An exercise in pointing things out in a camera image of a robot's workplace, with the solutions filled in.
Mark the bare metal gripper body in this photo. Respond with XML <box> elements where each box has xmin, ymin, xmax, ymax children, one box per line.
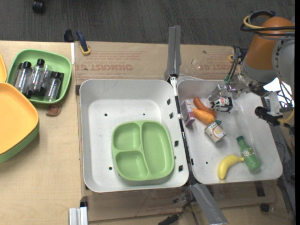
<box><xmin>225</xmin><ymin>75</ymin><xmax>258</xmax><ymax>99</ymax></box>

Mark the black and white cow carton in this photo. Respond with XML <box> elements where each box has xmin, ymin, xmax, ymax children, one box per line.
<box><xmin>210</xmin><ymin>96</ymin><xmax>234</xmax><ymax>113</ymax></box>

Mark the orange sausage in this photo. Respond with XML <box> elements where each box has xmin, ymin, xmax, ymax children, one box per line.
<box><xmin>193</xmin><ymin>97</ymin><xmax>217</xmax><ymax>117</ymax></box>

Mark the orange carrot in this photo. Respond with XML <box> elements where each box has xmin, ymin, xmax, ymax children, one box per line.
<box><xmin>192</xmin><ymin>107</ymin><xmax>222</xmax><ymax>126</ymax></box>

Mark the purple carton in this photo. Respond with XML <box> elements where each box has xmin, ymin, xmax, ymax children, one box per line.
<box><xmin>180</xmin><ymin>98</ymin><xmax>196</xmax><ymax>128</ymax></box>

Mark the white plastic tray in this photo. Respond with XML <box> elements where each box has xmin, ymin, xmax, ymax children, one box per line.
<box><xmin>79</xmin><ymin>79</ymin><xmax>190</xmax><ymax>194</ymax></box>
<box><xmin>176</xmin><ymin>79</ymin><xmax>284</xmax><ymax>186</ymax></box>

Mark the small white and orange can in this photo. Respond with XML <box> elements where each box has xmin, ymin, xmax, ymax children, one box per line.
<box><xmin>204</xmin><ymin>121</ymin><xmax>227</xmax><ymax>143</ymax></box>

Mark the green bottle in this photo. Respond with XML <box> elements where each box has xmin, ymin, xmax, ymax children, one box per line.
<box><xmin>236</xmin><ymin>135</ymin><xmax>262</xmax><ymax>173</ymax></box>

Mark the yellow banana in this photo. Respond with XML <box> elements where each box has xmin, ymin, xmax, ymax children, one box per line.
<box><xmin>217</xmin><ymin>154</ymin><xmax>245</xmax><ymax>181</ymax></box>

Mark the green divided plate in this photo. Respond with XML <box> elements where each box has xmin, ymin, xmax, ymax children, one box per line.
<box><xmin>111</xmin><ymin>120</ymin><xmax>175</xmax><ymax>182</ymax></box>

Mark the brown cardboard board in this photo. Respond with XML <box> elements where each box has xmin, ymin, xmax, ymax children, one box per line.
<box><xmin>74</xmin><ymin>40</ymin><xmax>278</xmax><ymax>222</ymax></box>

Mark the clear plastic bottle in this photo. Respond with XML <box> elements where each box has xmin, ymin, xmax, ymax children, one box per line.
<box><xmin>30</xmin><ymin>58</ymin><xmax>46</xmax><ymax>95</ymax></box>
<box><xmin>14</xmin><ymin>61</ymin><xmax>32</xmax><ymax>94</ymax></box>
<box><xmin>44</xmin><ymin>71</ymin><xmax>62</xmax><ymax>102</ymax></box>

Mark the yellow plate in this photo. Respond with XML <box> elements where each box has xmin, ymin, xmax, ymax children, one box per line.
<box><xmin>0</xmin><ymin>82</ymin><xmax>40</xmax><ymax>155</ymax></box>
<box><xmin>0</xmin><ymin>52</ymin><xmax>8</xmax><ymax>83</ymax></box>

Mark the black cylinder on white bracket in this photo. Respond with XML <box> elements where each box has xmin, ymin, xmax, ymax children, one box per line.
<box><xmin>255</xmin><ymin>91</ymin><xmax>284</xmax><ymax>127</ymax></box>

